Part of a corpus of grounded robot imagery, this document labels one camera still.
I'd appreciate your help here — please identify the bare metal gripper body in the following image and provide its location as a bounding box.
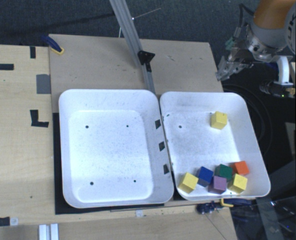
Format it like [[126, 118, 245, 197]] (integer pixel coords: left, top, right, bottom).
[[227, 32, 281, 69]]

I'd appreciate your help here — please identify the yellow cube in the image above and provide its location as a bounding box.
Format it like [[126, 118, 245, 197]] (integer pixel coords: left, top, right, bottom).
[[210, 110, 228, 131], [227, 173, 248, 195], [177, 171, 199, 195]]

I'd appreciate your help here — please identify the white plastic tray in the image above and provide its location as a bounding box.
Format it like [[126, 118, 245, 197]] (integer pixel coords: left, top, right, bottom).
[[58, 88, 175, 209], [159, 91, 271, 202]]

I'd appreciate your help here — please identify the orange cube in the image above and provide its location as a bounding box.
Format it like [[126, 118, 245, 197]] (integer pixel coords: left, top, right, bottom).
[[231, 160, 250, 176]]

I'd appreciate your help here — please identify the green cube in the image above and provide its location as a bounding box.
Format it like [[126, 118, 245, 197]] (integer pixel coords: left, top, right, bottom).
[[214, 163, 233, 182]]

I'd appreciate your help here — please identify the blue cube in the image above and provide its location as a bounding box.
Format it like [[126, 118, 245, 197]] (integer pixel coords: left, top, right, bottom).
[[196, 165, 214, 188]]

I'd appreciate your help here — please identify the purple cube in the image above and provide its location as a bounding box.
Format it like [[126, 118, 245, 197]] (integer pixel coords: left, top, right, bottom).
[[207, 175, 228, 195]]

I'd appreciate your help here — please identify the black cylinder on white bracket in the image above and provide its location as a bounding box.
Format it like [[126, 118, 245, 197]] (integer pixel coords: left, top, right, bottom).
[[259, 55, 296, 99]]

